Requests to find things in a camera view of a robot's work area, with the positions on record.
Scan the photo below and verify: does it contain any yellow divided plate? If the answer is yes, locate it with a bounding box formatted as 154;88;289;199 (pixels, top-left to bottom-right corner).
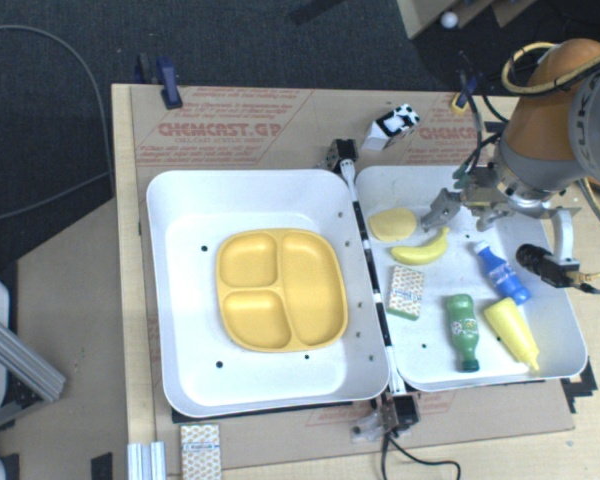
215;227;350;353

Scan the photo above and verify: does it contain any brown cardboard board red print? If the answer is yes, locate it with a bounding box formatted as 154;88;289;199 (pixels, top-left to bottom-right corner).
129;85;577;472

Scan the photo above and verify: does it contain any thin black and white rod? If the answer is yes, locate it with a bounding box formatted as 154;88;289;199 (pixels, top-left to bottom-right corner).
340;159;405;396

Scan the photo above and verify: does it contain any blue bottle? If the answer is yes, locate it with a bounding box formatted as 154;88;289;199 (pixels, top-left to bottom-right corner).
473;240;533;306

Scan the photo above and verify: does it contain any white plastic tray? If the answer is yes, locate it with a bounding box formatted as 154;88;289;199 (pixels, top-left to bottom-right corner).
145;168;392;419
353;164;589;393

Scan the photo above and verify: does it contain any yellow banana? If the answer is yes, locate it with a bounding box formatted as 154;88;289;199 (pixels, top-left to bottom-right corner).
390;226;452;266

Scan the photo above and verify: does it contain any black cylinder on white bracket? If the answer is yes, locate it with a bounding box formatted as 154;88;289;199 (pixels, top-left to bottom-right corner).
515;206;583;289

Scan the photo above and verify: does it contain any orange patterned carton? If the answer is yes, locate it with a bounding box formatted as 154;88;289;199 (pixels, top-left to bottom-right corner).
385;264;426;322
179;422;223;480

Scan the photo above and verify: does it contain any yellow round biscuit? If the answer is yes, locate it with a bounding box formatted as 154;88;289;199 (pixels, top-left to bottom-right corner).
367;207;418;243

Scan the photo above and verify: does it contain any yellow squeeze bottle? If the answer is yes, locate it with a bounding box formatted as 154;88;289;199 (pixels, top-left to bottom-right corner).
482;296;541;372

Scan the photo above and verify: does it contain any green bottle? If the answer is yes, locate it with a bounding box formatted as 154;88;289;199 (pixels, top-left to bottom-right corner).
445;293;482;373

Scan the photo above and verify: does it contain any black and white cow carton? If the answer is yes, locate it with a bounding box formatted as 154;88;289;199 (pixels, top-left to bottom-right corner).
362;103;422;153

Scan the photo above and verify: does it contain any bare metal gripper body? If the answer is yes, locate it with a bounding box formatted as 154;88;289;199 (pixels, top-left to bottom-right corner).
459;166;555;221

